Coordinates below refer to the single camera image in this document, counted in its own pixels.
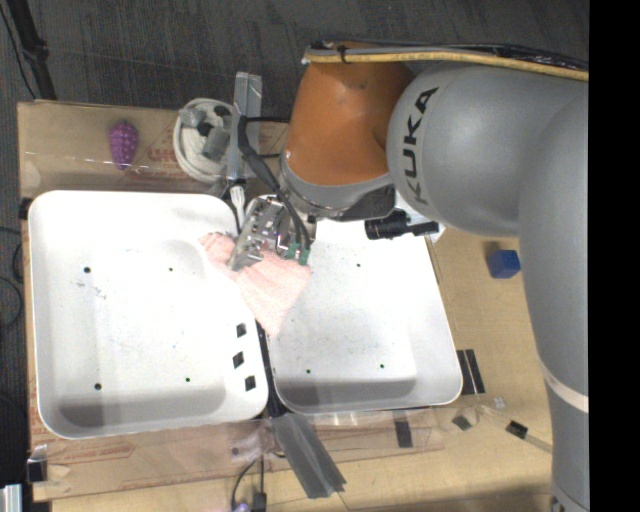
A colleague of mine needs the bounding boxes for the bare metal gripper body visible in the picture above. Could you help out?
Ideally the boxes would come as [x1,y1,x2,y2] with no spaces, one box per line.
[248,195,319,252]

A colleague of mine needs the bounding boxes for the pink cloth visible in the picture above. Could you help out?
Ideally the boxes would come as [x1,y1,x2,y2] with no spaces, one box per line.
[198,231,314,338]

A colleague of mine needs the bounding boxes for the white plastic tray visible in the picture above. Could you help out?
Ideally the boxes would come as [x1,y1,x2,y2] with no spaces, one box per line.
[243,196,464,416]
[27,189,270,441]

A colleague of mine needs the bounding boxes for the purple grapes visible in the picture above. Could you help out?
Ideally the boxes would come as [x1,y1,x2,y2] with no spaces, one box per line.
[108,119,141,172]

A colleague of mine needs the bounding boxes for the blue cube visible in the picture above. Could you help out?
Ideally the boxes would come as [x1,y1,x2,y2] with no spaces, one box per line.
[486,248,523,280]

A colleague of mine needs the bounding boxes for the brown cardboard board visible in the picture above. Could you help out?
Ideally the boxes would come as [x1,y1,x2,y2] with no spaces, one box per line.
[16,99,557,504]

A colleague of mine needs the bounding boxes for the black cylinder on white bracket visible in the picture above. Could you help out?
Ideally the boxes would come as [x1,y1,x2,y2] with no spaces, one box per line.
[363,208,442,242]

